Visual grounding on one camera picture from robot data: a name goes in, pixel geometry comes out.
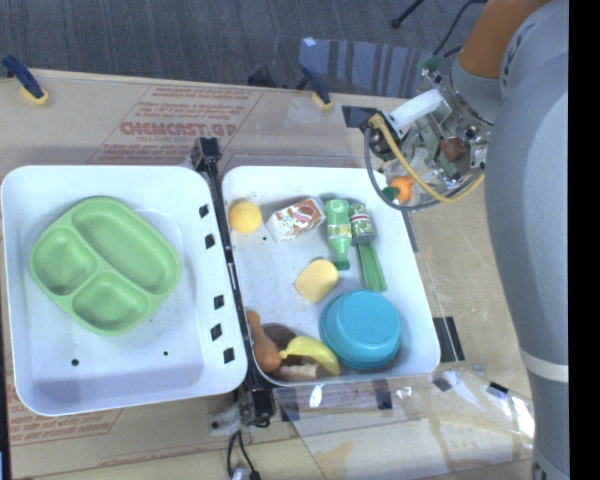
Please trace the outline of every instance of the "green plate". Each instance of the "green plate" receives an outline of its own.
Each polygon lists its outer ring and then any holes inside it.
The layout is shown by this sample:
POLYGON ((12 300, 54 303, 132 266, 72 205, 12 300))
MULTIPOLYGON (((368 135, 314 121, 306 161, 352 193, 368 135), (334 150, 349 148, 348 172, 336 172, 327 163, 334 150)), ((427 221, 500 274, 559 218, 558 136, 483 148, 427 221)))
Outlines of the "green plate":
POLYGON ((54 221, 29 256, 36 283, 94 332, 123 334, 175 289, 180 258, 145 219, 111 197, 92 197, 54 221))

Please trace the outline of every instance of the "green bottle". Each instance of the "green bottle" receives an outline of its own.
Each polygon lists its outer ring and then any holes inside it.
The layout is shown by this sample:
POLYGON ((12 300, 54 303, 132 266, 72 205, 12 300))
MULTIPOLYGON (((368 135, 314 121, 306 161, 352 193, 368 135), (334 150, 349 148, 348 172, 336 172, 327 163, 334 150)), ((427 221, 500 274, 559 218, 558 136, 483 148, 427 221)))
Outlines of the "green bottle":
POLYGON ((324 205, 327 214, 327 242, 336 253, 333 262, 338 270, 349 270, 347 252, 351 246, 351 222, 349 221, 349 201, 331 199, 324 205))

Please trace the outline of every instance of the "toy banana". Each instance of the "toy banana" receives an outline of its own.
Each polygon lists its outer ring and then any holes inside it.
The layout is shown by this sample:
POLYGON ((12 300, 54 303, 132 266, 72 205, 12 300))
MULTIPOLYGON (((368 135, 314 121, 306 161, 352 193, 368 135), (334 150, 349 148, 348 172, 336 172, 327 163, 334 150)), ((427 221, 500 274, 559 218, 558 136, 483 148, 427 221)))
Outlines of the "toy banana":
POLYGON ((331 375, 340 375, 340 363, 335 354, 321 341, 310 336, 296 336, 285 350, 280 351, 280 357, 306 356, 318 362, 331 375))

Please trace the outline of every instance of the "toy orange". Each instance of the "toy orange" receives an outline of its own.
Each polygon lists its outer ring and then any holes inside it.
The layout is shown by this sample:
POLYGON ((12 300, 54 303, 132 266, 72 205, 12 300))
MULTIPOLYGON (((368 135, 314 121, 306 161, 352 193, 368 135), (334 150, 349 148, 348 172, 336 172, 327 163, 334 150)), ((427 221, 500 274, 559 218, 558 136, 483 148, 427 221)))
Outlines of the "toy orange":
POLYGON ((391 180, 390 187, 398 189, 396 199, 402 203, 407 202, 411 198, 411 187, 415 181, 411 176, 398 176, 391 180))

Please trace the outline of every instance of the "white plastic tray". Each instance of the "white plastic tray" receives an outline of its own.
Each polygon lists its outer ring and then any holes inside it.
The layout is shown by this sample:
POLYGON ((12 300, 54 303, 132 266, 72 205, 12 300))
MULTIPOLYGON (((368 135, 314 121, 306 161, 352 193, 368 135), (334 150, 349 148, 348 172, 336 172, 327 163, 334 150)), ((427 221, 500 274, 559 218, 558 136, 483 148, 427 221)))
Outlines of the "white plastic tray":
POLYGON ((199 174, 184 167, 21 167, 5 177, 1 203, 15 386, 32 411, 57 416, 194 398, 229 392, 244 380, 231 282, 199 174), (174 292, 121 336, 80 325, 36 285, 27 266, 40 233, 95 195, 129 205, 182 261, 174 292), (215 242, 209 248, 207 236, 215 242))
MULTIPOLYGON (((378 173, 380 187, 386 186, 378 173)), ((261 323, 279 323, 296 334, 320 339, 319 318, 335 296, 364 288, 358 251, 349 250, 351 268, 340 272, 334 290, 312 304, 293 287, 298 274, 316 258, 332 259, 324 225, 297 239, 277 243, 265 226, 276 210, 305 197, 346 198, 367 206, 377 231, 373 242, 382 266, 387 290, 382 292, 398 310, 402 342, 396 359, 385 369, 361 372, 342 369, 338 377, 322 377, 319 383, 380 380, 430 373, 440 361, 440 345, 402 214, 376 194, 365 169, 322 167, 236 167, 222 181, 225 211, 238 200, 257 204, 263 214, 260 228, 250 235, 231 231, 234 258, 245 310, 254 310, 261 323)), ((278 381, 261 372, 274 384, 278 381)))

